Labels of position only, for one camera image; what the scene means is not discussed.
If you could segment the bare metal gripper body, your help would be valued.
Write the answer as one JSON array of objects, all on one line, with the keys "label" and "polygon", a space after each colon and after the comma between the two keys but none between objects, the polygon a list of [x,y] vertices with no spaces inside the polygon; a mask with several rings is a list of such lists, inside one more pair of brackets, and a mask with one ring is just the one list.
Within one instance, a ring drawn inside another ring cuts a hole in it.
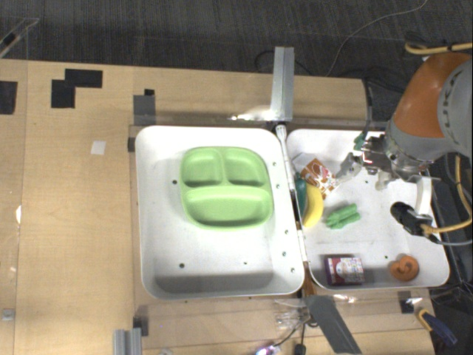
[{"label": "bare metal gripper body", "polygon": [[368,138],[361,147],[361,152],[363,167],[385,181],[410,181],[432,164],[431,160],[418,160],[408,155],[386,135]]}]

